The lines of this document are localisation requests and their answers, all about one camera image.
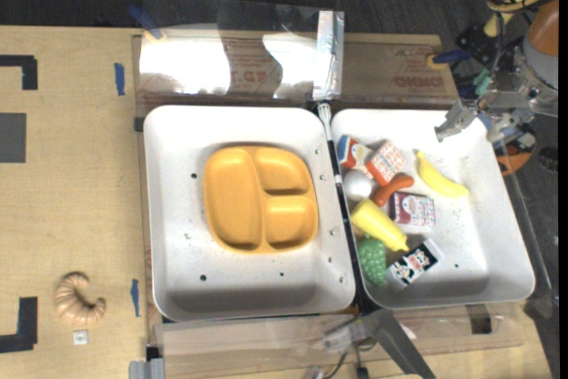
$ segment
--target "gray square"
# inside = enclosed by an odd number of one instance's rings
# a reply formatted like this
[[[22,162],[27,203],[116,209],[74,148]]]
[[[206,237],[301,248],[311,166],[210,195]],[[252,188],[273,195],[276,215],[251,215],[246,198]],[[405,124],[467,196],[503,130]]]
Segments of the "gray square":
[[[0,162],[26,162],[26,115],[0,113]]]

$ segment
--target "yellow bottle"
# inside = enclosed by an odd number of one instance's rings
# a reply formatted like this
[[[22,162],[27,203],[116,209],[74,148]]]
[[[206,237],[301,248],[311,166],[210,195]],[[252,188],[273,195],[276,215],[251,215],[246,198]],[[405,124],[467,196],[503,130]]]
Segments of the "yellow bottle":
[[[374,202],[369,199],[361,201],[351,212],[351,222],[371,237],[384,243],[393,251],[409,251],[406,236]]]

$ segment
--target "white ball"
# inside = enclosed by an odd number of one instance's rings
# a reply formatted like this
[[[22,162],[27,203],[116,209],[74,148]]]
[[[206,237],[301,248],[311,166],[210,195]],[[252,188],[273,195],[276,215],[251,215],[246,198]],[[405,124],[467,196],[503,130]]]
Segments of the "white ball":
[[[358,170],[350,170],[343,178],[343,191],[350,201],[363,201],[371,196],[373,182]]]

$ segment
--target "green ball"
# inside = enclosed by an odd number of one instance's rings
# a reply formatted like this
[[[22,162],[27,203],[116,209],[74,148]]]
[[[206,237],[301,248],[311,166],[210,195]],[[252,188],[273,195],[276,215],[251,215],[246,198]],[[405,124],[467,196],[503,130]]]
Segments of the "green ball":
[[[361,241],[357,246],[361,270],[371,283],[381,286],[387,274],[386,248],[377,239]]]

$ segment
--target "brown hose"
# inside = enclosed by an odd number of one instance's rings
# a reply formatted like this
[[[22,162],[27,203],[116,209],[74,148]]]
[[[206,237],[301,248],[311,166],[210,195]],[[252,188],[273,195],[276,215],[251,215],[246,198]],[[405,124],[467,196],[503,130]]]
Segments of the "brown hose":
[[[94,304],[87,302],[81,289],[89,286],[89,279],[79,272],[64,276],[55,290],[55,310],[66,322],[76,326],[90,326],[105,315],[107,303],[100,298]]]

